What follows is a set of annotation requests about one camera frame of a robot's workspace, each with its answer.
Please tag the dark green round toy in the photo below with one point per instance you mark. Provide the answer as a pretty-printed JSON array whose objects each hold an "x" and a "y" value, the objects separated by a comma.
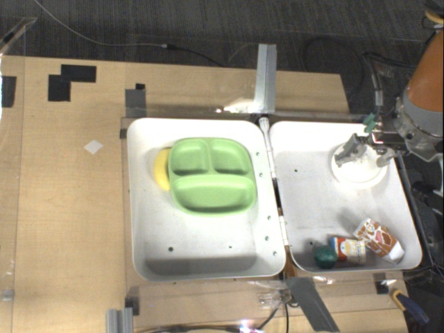
[{"x": 325, "y": 257}]

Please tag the white plastic tray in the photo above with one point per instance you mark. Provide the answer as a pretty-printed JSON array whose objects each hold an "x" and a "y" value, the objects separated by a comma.
[
  {"x": 312, "y": 200},
  {"x": 208, "y": 245}
]

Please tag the green divided plate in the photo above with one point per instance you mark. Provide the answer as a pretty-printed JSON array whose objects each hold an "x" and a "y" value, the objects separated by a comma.
[{"x": 211, "y": 182}]

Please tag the brown and white packet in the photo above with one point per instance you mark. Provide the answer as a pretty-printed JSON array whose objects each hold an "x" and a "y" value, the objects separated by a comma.
[{"x": 379, "y": 239}]

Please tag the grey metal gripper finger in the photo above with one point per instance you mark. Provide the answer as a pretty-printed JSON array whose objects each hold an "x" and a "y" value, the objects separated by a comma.
[
  {"x": 350, "y": 149},
  {"x": 386, "y": 156}
]

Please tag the pale wood board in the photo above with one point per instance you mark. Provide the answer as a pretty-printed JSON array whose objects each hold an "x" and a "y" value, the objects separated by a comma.
[{"x": 69, "y": 203}]

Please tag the white bowl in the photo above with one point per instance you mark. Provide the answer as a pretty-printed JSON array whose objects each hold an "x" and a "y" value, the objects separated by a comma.
[{"x": 360, "y": 175}]

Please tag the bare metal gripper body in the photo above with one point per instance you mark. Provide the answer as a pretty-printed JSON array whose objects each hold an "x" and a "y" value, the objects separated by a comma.
[{"x": 388, "y": 141}]

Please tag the yellow banana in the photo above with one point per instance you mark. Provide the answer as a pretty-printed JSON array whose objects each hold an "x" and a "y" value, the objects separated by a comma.
[{"x": 161, "y": 172}]

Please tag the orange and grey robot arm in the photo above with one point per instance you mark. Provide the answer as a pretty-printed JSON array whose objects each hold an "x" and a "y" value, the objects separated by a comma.
[{"x": 426, "y": 82}]

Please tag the orange and white small carton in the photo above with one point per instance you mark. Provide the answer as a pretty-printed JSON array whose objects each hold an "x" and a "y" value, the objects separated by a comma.
[{"x": 348, "y": 251}]

